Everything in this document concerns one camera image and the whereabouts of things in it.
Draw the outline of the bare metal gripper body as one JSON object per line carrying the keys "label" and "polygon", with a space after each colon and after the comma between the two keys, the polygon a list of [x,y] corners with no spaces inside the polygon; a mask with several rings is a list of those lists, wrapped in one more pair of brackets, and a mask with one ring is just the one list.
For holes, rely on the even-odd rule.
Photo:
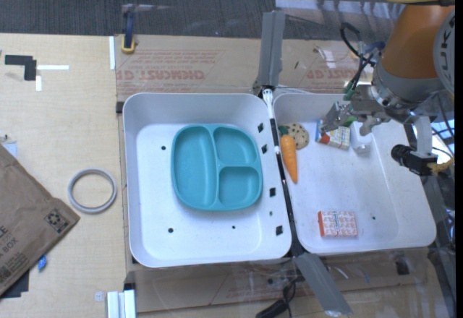
{"label": "bare metal gripper body", "polygon": [[358,85],[350,100],[349,112],[366,125],[379,125],[390,120],[405,124],[413,119],[412,107],[387,87]]}

